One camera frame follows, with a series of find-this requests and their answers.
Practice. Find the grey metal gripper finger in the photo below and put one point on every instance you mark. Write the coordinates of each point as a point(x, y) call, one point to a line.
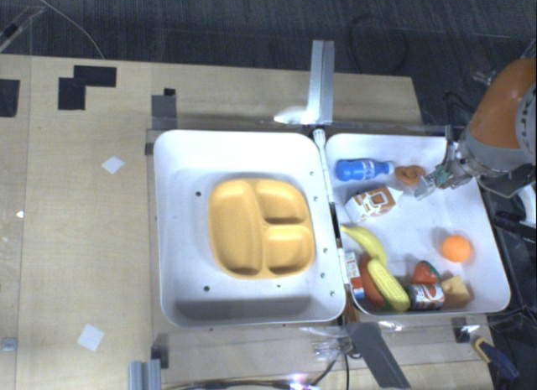
point(430, 179)
point(423, 192)

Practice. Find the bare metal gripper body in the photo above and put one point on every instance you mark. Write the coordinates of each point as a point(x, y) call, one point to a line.
point(455, 170)

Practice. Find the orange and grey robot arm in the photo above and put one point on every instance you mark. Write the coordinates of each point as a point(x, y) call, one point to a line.
point(499, 107)

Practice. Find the brown pretzel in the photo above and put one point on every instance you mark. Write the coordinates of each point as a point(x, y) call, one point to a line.
point(408, 175)

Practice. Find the white plastic tray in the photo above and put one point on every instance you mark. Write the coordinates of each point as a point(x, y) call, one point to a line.
point(428, 220)
point(180, 212)

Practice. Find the white and orange carton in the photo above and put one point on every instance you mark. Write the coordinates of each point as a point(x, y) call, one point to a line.
point(371, 204)

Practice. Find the orange fruit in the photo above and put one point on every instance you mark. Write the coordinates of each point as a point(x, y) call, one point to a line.
point(456, 248)

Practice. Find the blue plastic bottle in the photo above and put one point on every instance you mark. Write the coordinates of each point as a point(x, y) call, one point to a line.
point(356, 169)

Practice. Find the yellow banana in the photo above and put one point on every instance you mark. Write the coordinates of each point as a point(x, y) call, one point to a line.
point(369, 240)

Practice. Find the red strawberry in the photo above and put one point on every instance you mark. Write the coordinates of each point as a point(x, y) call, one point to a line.
point(424, 273)

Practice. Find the thin black and white rod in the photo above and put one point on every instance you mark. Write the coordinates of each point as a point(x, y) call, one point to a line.
point(328, 187)

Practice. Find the yellow corn cob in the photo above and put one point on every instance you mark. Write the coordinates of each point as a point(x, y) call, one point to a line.
point(388, 285)

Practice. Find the red can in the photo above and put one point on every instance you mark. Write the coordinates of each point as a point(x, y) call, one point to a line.
point(425, 296)

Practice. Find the yellow cheese wedge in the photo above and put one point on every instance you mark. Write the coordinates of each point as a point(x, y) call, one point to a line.
point(456, 292)

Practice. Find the small white and red carton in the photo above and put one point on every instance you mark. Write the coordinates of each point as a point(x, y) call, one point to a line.
point(354, 273)

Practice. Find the red-brown hot dog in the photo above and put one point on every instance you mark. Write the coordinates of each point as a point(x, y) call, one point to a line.
point(370, 287)

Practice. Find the orange divided plate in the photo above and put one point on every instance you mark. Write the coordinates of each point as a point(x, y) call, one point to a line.
point(235, 229)

